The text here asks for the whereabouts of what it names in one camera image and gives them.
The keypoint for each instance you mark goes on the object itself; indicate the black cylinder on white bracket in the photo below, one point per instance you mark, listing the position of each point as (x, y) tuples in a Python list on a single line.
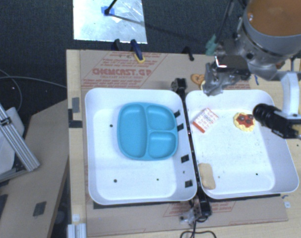
[(276, 121)]

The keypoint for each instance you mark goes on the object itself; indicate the yellow and red pizza slice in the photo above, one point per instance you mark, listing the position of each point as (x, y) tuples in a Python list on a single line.
[(243, 123)]

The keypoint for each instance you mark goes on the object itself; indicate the thin black rod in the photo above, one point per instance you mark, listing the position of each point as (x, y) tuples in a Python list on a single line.
[(190, 133)]

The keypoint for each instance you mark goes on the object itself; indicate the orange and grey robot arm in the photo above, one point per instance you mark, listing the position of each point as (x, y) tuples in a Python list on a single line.
[(274, 14)]

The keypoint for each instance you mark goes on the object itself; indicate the brown pretzel biscuit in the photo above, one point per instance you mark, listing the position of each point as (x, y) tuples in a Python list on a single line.
[(197, 78)]

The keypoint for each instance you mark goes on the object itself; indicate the white plastic tray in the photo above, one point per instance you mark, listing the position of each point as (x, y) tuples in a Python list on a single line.
[(239, 162), (103, 172)]

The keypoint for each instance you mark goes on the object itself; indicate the brown cardboard board red print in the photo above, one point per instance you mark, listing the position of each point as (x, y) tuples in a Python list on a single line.
[(130, 71)]

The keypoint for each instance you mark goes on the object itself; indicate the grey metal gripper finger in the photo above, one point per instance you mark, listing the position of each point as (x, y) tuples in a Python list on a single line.
[(209, 79), (221, 84)]

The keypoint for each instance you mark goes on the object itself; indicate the blue divided plate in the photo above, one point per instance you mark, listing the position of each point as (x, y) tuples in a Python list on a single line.
[(140, 133)]

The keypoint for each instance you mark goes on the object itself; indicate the beige bread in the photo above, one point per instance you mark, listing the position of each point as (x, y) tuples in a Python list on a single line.
[(206, 176)]

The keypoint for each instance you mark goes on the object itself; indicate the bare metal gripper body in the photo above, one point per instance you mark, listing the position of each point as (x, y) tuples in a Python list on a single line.
[(233, 64)]

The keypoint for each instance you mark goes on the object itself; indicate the orange and white carton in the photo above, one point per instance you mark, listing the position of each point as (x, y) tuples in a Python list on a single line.
[(204, 120)]

